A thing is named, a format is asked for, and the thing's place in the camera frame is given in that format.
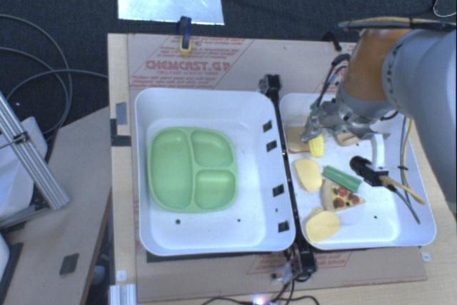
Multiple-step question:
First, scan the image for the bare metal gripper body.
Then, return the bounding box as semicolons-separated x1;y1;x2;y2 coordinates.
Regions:
316;101;391;141

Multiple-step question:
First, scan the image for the yellow corn cob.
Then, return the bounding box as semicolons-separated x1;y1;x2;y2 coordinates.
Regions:
307;134;325;159

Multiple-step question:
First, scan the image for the brown toast slice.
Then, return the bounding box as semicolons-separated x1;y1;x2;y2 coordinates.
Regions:
285;125;312;155

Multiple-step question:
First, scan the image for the tan bread piece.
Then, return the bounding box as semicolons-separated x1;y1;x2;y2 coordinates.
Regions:
334;131;362;148

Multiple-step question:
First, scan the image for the thin black rod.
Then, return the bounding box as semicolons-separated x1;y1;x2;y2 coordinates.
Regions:
268;89;312;261

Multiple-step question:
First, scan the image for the yellow potato chip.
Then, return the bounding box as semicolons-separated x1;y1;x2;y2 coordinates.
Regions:
303;207;341;244
293;157;323;194

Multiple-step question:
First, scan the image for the green celery stick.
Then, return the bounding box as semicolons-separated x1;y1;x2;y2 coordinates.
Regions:
323;165;363;192

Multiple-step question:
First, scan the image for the pizza slice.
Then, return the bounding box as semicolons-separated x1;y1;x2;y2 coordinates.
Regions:
320;178;366;213

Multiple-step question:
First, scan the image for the white plastic tray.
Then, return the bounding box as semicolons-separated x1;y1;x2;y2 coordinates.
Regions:
134;87;297;257
279;92;437;251

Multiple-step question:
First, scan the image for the brown cardboard board, red print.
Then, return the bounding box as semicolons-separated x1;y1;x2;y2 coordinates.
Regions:
126;34;428;303

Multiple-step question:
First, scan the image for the green divided plate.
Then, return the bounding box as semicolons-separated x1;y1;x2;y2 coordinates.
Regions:
147;126;239;214

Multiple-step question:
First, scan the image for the black cylinder on white bracket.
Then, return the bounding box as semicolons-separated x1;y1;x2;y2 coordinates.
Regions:
348;131;391;187

